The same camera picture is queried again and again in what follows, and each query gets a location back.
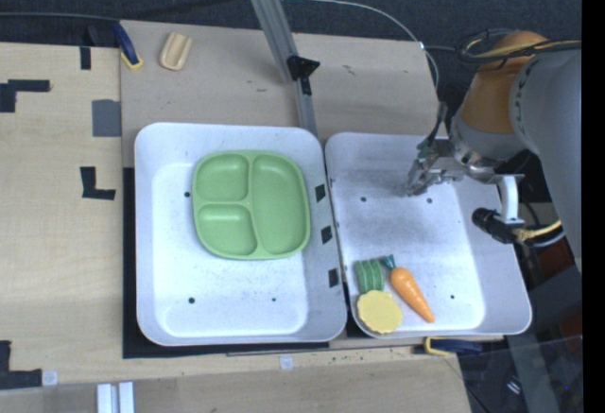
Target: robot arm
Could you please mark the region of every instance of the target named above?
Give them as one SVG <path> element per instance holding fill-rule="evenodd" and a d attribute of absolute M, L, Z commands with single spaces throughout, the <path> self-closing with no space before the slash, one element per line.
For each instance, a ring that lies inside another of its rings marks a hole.
<path fill-rule="evenodd" d="M 502 241 L 513 241 L 516 182 L 496 167 L 523 149 L 541 160 L 553 205 L 572 251 L 581 256 L 581 50 L 577 43 L 556 45 L 531 32 L 514 32 L 483 57 L 447 138 L 434 131 L 419 146 L 408 172 L 406 193 L 464 176 L 496 184 L 501 213 L 477 210 L 474 223 Z M 440 109 L 438 124 L 443 117 Z"/>

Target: cable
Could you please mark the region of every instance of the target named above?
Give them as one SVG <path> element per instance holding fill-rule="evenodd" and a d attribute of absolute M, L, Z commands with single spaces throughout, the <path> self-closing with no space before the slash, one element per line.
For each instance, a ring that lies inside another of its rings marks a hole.
<path fill-rule="evenodd" d="M 346 7 L 354 7 L 354 8 L 359 8 L 359 9 L 367 9 L 369 11 L 373 11 L 374 13 L 378 13 L 379 15 L 382 15 L 385 18 L 388 18 L 394 24 L 396 24 L 398 27 L 400 27 L 409 36 L 409 38 L 411 40 L 413 40 L 414 42 L 420 44 L 420 47 L 423 50 L 424 54 L 426 55 L 426 58 L 428 59 L 428 61 L 430 62 L 430 64 L 433 67 L 433 72 L 435 73 L 435 76 L 434 76 L 435 89 L 437 89 L 439 87 L 440 75 L 439 75 L 439 68 L 437 66 L 437 63 L 435 62 L 435 59 L 433 59 L 433 56 L 428 53 L 428 51 L 426 50 L 426 47 L 423 45 L 423 43 L 420 40 L 418 40 L 416 38 L 416 36 L 411 32 L 411 30 L 409 28 L 407 28 L 407 26 L 405 26 L 404 24 L 402 24 L 399 20 L 397 20 L 395 17 L 389 15 L 388 13 L 386 13 L 385 11 L 383 11 L 381 9 L 375 9 L 373 7 L 369 7 L 368 5 L 362 5 L 361 3 L 354 3 L 354 2 L 351 2 L 351 1 L 342 1 L 342 0 L 299 0 L 299 1 L 311 1 L 311 2 L 317 2 L 317 3 L 331 3 L 333 5 L 342 5 L 342 6 L 346 6 Z"/>
<path fill-rule="evenodd" d="M 447 106 L 445 102 L 440 101 L 439 107 L 437 109 L 437 122 L 435 123 L 435 127 L 430 131 L 424 142 L 422 142 L 419 146 L 431 146 L 435 138 L 437 137 L 437 133 L 439 132 L 439 127 L 441 123 L 445 119 L 445 115 L 447 114 Z"/>
<path fill-rule="evenodd" d="M 544 242 L 533 242 L 532 241 L 531 243 L 528 243 L 526 245 L 528 247 L 533 247 L 535 249 L 544 249 L 546 247 L 550 247 L 553 243 L 557 243 L 564 236 L 565 236 L 565 231 L 561 230 L 555 236 L 553 236 L 552 238 L 549 238 L 548 240 L 545 240 Z"/>
<path fill-rule="evenodd" d="M 118 18 L 81 13 L 50 13 L 45 11 L 2 11 L 2 18 L 74 18 L 79 20 L 97 20 L 99 22 L 119 22 Z"/>
<path fill-rule="evenodd" d="M 515 57 L 528 57 L 544 52 L 557 52 L 581 48 L 581 40 L 544 40 L 536 43 L 524 43 L 503 48 L 492 49 L 478 54 L 471 53 L 471 49 L 493 37 L 509 35 L 515 30 L 508 28 L 492 28 L 470 35 L 460 40 L 456 47 L 458 58 L 465 63 L 484 64 L 500 62 L 500 65 L 490 69 L 498 70 L 509 60 Z"/>
<path fill-rule="evenodd" d="M 519 241 L 525 242 L 526 240 L 530 240 L 537 236 L 545 235 L 547 233 L 553 232 L 557 230 L 561 226 L 561 221 L 557 220 L 552 225 L 548 225 L 547 227 L 543 227 L 538 230 L 528 230 L 528 229 L 515 229 L 512 232 L 517 236 Z"/>
<path fill-rule="evenodd" d="M 529 203 L 519 203 L 519 204 L 521 204 L 521 205 L 523 205 L 523 206 L 525 206 L 527 208 L 527 211 L 531 215 L 531 219 L 533 220 L 534 224 L 537 227 L 539 227 L 540 226 L 540 218 L 538 217 L 538 214 L 534 210 L 533 206 L 531 206 Z"/>
<path fill-rule="evenodd" d="M 425 45 L 424 48 L 429 52 L 450 52 L 456 53 L 456 48 L 453 46 L 446 45 Z"/>

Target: black tape marking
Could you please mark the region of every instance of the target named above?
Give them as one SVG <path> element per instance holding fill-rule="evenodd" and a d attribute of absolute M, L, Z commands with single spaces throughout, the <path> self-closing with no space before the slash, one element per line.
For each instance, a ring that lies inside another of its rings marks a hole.
<path fill-rule="evenodd" d="M 327 226 L 321 230 L 321 243 L 325 244 L 332 239 L 332 227 Z"/>
<path fill-rule="evenodd" d="M 97 190 L 96 189 L 96 168 L 93 166 L 83 166 L 79 169 L 82 177 L 83 198 L 94 199 L 114 199 L 115 190 Z"/>
<path fill-rule="evenodd" d="M 122 135 L 122 109 L 119 102 L 110 99 L 93 101 L 93 136 L 119 137 Z"/>
<path fill-rule="evenodd" d="M 91 49 L 87 46 L 79 48 L 79 68 L 82 70 L 91 70 L 93 68 Z"/>
<path fill-rule="evenodd" d="M 325 198 L 325 185 L 320 184 L 315 187 L 315 200 L 319 203 L 322 199 Z"/>
<path fill-rule="evenodd" d="M 9 79 L 0 84 L 0 112 L 15 112 L 17 92 L 50 92 L 50 80 Z"/>
<path fill-rule="evenodd" d="M 339 282 L 340 280 L 338 279 L 338 270 L 336 270 L 335 268 L 328 270 L 328 284 L 330 285 L 330 288 L 336 287 Z"/>
<path fill-rule="evenodd" d="M 0 341 L 0 389 L 17 389 L 22 387 L 40 387 L 42 370 L 11 371 L 9 370 L 10 341 Z"/>

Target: orange carrot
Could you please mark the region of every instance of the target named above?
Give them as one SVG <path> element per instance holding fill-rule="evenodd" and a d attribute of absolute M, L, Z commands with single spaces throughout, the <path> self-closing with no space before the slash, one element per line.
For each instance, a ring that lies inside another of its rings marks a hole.
<path fill-rule="evenodd" d="M 395 259 L 392 255 L 385 259 L 381 259 L 383 265 L 390 270 L 390 284 L 406 301 L 412 309 L 420 314 L 424 320 L 428 322 L 435 322 L 435 316 L 428 306 L 428 302 L 424 298 L 423 292 L 421 291 L 413 275 L 407 268 L 396 267 Z"/>

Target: green plate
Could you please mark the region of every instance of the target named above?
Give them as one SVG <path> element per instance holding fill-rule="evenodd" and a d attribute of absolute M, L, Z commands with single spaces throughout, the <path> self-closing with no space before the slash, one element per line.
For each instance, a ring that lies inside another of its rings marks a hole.
<path fill-rule="evenodd" d="M 290 256 L 309 240 L 301 169 L 283 154 L 227 151 L 196 164 L 193 215 L 202 245 L 241 260 Z"/>

